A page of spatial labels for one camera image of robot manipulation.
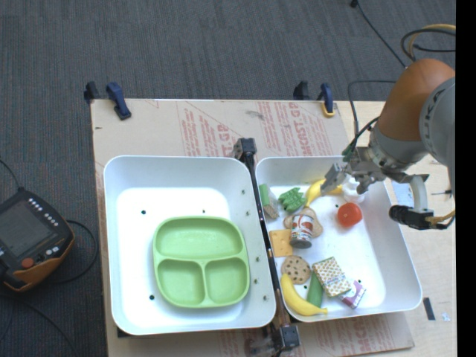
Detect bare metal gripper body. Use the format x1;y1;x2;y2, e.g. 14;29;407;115
344;146;390;184

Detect small white bottle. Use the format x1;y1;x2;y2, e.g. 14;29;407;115
342;178;367;205

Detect yellow banana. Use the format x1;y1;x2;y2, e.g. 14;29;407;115
280;272;329;317
304;178;344;209

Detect red tomato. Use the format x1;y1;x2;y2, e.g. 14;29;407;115
336;202;364;228

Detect green leafy toy vegetable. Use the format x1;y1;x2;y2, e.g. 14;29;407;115
277;186;307;214

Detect tan bread slice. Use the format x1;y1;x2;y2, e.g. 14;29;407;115
283;207;325;238

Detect small red and white can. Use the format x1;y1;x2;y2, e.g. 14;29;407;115
289;213;315;250

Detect white plastic tray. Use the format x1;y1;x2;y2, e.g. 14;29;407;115
103;155;277;337
254;155;424;324

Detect green and brown sandwich wedge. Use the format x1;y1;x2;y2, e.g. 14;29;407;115
258;183;281;220

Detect thin black rod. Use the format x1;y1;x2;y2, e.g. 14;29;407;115
242;152;288;327

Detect yellow cheese slice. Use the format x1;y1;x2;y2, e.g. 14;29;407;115
268;228;295;258

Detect orange patterned carton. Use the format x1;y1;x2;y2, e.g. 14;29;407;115
311;256;353;299

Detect brown chocolate chip biscuit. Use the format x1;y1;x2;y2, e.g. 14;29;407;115
280;254;312;286

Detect pink and white carton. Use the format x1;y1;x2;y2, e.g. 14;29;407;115
338;278;367;310

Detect brown cardboard board red print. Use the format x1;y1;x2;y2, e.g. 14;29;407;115
90;98;416;357

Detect green divided plate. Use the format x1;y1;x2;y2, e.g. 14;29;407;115
152;216;251;309

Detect black cylinder on white bracket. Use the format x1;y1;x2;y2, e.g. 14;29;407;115
388;175;436;231

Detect black block with wires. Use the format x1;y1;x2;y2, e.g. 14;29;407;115
278;324;302;350
237;137;259;156

